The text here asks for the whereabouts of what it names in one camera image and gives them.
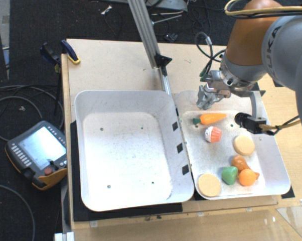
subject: screen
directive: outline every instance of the screen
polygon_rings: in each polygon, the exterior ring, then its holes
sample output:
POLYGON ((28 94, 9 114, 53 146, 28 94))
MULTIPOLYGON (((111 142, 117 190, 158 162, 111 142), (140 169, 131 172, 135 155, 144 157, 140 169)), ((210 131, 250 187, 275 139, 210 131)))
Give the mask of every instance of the screen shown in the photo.
POLYGON ((29 155, 34 163, 43 170, 66 153, 66 149, 46 127, 42 127, 23 141, 21 148, 29 155))

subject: wooden table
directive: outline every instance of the wooden table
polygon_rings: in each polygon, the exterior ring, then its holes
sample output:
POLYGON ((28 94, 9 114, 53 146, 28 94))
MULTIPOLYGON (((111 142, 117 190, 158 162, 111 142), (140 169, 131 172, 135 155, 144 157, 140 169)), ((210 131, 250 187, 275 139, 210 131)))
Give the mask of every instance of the wooden table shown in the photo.
MULTIPOLYGON (((302 240, 302 127, 280 131, 276 141, 288 171, 294 198, 245 197, 183 203, 183 212, 105 219, 73 220, 70 123, 74 98, 83 90, 161 90, 158 71, 151 69, 143 44, 97 40, 68 40, 81 58, 73 65, 62 55, 65 129, 68 151, 70 226, 75 240, 302 240)), ((197 90, 199 73, 208 62, 195 45, 159 44, 173 60, 167 66, 173 99, 183 90, 197 90)), ((225 47, 214 46, 214 53, 225 47)), ((207 46, 203 49, 209 53, 207 46)), ((214 62, 212 69, 219 69, 214 62)), ((269 76, 259 81, 268 118, 280 125, 297 115, 295 93, 275 87, 269 76)))

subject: orange carrot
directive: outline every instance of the orange carrot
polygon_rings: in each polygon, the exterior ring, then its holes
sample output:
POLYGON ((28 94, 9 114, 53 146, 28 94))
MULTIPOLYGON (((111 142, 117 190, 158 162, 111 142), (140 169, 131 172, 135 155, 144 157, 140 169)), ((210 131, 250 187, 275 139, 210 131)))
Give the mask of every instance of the orange carrot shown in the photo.
POLYGON ((204 113, 200 116, 200 118, 194 118, 193 123, 194 124, 201 123, 207 125, 207 124, 215 123, 226 116, 227 114, 225 113, 204 113))

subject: round beige toy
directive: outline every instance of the round beige toy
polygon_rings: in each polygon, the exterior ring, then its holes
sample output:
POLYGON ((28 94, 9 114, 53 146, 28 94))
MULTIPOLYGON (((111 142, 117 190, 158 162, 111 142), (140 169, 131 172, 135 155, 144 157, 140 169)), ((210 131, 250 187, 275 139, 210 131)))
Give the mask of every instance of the round beige toy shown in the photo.
POLYGON ((233 148, 238 154, 248 156, 255 150, 255 144, 249 137, 240 135, 234 139, 233 148))
POLYGON ((198 180, 198 188, 200 193, 205 196, 217 196, 221 190, 220 180, 212 174, 202 174, 198 180))

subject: tray with toy food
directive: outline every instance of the tray with toy food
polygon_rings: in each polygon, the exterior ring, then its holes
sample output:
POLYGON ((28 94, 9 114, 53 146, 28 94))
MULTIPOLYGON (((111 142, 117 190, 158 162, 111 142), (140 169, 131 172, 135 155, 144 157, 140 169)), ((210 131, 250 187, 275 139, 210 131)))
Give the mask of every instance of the tray with toy food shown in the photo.
MULTIPOLYGON (((235 123, 237 113, 251 114, 250 98, 232 95, 199 110, 197 93, 183 91, 176 99, 197 192, 209 200, 287 193, 290 179, 275 137, 235 123)), ((264 109, 263 117, 269 123, 264 109)))

